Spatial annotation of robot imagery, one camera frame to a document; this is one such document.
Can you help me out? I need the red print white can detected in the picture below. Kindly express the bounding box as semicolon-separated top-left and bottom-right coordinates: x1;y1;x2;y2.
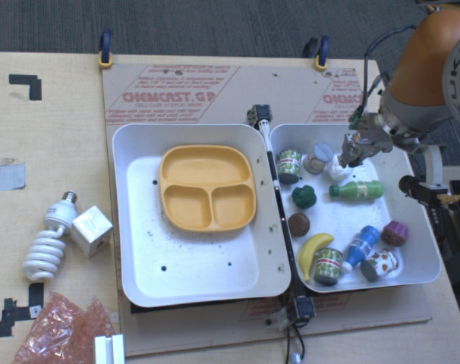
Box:
359;249;400;284

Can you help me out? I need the brown cardboard board red print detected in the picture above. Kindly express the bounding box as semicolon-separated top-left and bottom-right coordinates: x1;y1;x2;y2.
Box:
100;63;433;358

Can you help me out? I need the white foam block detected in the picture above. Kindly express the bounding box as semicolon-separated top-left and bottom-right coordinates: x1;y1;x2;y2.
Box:
93;333;126;364

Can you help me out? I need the white plastic tray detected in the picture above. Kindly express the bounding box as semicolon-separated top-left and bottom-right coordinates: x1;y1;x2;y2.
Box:
111;123;292;309
269;122;443;294

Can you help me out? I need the blue bottle white cap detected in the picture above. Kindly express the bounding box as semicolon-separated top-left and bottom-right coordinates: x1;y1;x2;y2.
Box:
340;224;381;275

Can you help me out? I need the green broccoli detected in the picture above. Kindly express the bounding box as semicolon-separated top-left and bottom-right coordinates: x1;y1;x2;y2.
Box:
291;184;318;210

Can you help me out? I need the brown doughnut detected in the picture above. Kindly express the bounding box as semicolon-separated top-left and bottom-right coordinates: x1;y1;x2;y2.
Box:
287;212;311;239

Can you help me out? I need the white cube box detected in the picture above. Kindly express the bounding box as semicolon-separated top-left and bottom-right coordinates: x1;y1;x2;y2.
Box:
71;205;114;259

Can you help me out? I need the white spiral light bulb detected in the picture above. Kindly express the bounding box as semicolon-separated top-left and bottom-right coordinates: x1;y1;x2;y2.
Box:
21;190;80;283

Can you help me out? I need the black block with thin wires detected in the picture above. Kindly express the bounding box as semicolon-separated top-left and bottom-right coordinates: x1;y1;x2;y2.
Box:
246;104;273;129
291;296;317;322

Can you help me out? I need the yellow divided plate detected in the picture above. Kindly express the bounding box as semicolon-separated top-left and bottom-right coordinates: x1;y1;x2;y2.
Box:
158;144;258;233

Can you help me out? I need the green label can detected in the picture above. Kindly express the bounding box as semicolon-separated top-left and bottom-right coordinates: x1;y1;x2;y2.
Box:
276;149;303;185
313;246;344;287

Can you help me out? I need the grey lid can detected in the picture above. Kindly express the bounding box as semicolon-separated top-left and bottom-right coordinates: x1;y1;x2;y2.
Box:
302;142;335;175

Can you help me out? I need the green bottle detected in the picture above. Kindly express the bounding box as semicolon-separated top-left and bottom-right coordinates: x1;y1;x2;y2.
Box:
328;180;386;203

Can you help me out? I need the yellow banana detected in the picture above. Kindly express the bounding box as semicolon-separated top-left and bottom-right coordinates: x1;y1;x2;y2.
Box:
298;232;336;282

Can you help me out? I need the thin black and white rod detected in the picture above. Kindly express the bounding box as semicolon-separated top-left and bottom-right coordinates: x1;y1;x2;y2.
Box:
257;119;310;302

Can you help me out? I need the black cylinder on white bracket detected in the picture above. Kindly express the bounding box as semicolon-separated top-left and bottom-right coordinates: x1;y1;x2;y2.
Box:
398;144;449;209

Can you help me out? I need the white crumpled lump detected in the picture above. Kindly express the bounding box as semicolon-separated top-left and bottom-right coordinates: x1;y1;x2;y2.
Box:
326;155;353;184

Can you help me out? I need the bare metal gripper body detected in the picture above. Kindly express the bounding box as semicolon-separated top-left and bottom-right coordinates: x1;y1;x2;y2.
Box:
351;111;421;158

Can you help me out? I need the pink bubble wrap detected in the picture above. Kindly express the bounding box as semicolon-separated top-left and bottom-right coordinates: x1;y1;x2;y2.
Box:
12;291;117;364

